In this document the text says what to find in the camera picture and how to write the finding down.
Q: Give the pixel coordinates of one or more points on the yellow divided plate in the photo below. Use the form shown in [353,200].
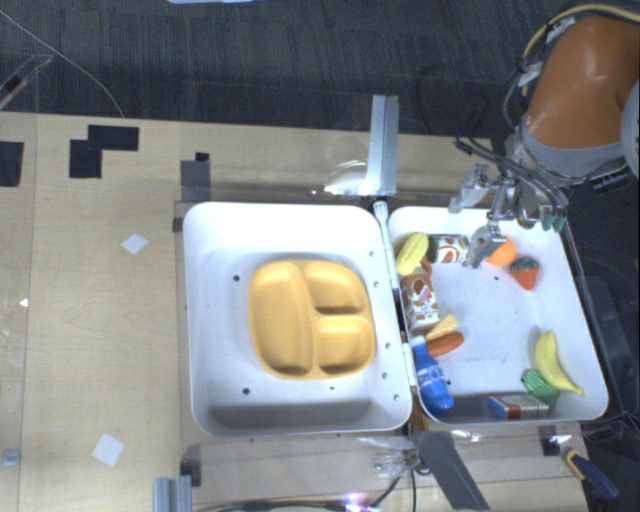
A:
[280,320]

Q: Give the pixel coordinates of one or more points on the brown and white carton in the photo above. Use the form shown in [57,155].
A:
[420,302]

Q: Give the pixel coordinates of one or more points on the blue red and white box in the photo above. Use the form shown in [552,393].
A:
[517,407]

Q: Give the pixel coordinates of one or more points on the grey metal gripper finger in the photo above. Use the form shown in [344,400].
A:
[466,192]
[486,245]

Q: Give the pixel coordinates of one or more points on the green vegetable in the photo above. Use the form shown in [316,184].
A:
[537,384]

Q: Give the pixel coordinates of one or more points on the orange sausage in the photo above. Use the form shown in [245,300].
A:
[445,344]

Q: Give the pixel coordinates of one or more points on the white plastic tray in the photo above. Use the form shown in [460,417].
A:
[500,320]
[220,320]

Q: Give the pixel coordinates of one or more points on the red strawberry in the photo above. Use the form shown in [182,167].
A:
[526,274]

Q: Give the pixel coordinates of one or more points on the orange fruit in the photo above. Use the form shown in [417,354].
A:
[504,254]

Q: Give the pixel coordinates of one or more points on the yellow corn cob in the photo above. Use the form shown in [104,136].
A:
[412,252]

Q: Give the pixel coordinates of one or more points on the blue bottle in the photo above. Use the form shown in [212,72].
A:
[432,377]

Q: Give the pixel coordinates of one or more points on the yellow cheese wedge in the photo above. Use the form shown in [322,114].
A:
[444,326]

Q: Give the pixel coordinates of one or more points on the yellow banana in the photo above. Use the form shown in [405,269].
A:
[549,357]

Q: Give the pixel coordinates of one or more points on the white can with orange print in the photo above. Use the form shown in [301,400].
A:
[447,250]

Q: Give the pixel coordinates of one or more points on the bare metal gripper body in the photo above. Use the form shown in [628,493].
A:
[529,201]

